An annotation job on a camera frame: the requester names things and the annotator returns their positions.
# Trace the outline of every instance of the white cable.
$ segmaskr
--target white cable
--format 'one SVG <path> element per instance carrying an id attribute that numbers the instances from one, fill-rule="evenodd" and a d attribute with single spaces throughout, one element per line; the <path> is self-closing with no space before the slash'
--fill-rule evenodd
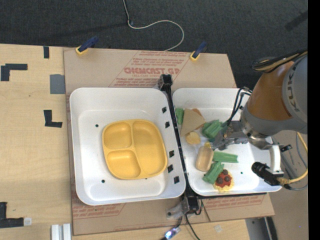
<path id="1" fill-rule="evenodd" d="M 129 26 L 130 28 L 132 28 L 132 29 L 134 29 L 134 30 L 146 29 L 146 28 L 149 28 L 149 27 L 151 27 L 151 26 L 153 26 L 153 25 L 155 25 L 155 24 L 162 23 L 162 22 L 169 22 L 169 23 L 175 24 L 176 26 L 178 26 L 178 27 L 180 28 L 180 30 L 181 30 L 181 32 L 182 32 L 181 41 L 180 41 L 178 44 L 176 44 L 175 46 L 173 46 L 173 47 L 171 47 L 171 48 L 169 48 L 169 49 L 164 50 L 165 52 L 170 51 L 170 50 L 178 47 L 178 46 L 184 41 L 184 39 L 185 39 L 185 32 L 184 32 L 183 28 L 182 28 L 178 23 L 175 23 L 175 22 L 172 21 L 172 20 L 163 19 L 163 20 L 156 21 L 156 22 L 151 23 L 151 24 L 146 25 L 146 26 L 140 26 L 140 27 L 132 26 L 132 25 L 130 24 L 130 17 L 129 17 L 129 12 L 128 12 L 128 9 L 127 9 L 126 1 L 125 1 L 125 0 L 122 0 L 122 2 L 123 2 L 124 9 L 125 9 L 126 17 L 127 17 L 127 24 L 128 24 L 128 26 Z"/>

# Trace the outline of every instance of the cardboard sheet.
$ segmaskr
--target cardboard sheet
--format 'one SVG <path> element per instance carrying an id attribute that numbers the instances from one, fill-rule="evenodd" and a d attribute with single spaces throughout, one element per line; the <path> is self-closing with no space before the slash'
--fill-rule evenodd
<path id="1" fill-rule="evenodd" d="M 203 53 L 197 61 L 188 52 L 89 49 L 79 56 L 75 49 L 64 50 L 64 71 L 70 177 L 72 189 L 73 234 L 93 234 L 132 229 L 174 226 L 166 209 L 179 198 L 156 201 L 90 206 L 82 203 L 75 190 L 70 121 L 70 94 L 81 87 L 154 87 L 160 75 L 173 78 L 172 91 L 188 88 L 235 88 L 226 54 Z M 270 216 L 274 214 L 268 194 L 206 199 L 204 212 L 192 216 L 191 223 L 205 223 Z"/>

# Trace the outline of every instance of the light wood surface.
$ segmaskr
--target light wood surface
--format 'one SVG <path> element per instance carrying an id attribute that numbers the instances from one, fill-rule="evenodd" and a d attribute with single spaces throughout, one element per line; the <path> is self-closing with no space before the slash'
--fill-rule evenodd
<path id="1" fill-rule="evenodd" d="M 50 75 L 64 75 L 63 48 L 0 44 L 0 65 L 27 64 L 0 81 L 0 202 L 7 218 L 27 217 L 31 226 L 0 228 L 0 240 L 49 240 L 54 224 L 72 223 L 66 96 L 50 94 Z M 45 127 L 44 110 L 62 128 Z M 202 240 L 248 240 L 245 220 L 194 224 Z M 170 228 L 73 236 L 74 240 L 161 239 Z M 174 239 L 195 239 L 190 228 Z"/>

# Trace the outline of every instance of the yellow plate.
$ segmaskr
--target yellow plate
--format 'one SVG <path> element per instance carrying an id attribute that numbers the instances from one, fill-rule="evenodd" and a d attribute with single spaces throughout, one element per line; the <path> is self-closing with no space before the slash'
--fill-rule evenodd
<path id="1" fill-rule="evenodd" d="M 148 120 L 132 119 L 108 124 L 103 129 L 102 146 L 110 172 L 122 180 L 153 177 L 167 167 L 161 133 Z"/>

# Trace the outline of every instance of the black fabric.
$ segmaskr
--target black fabric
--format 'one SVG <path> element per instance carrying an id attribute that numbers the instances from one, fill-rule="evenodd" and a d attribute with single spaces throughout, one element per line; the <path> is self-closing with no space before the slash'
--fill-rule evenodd
<path id="1" fill-rule="evenodd" d="M 253 88 L 252 61 L 308 46 L 308 0 L 126 0 L 140 27 L 172 20 L 185 31 L 173 51 L 228 54 L 238 87 Z M 133 30 L 122 0 L 0 0 L 0 43 L 78 47 L 93 36 L 96 48 L 163 51 L 180 29 L 160 23 Z"/>

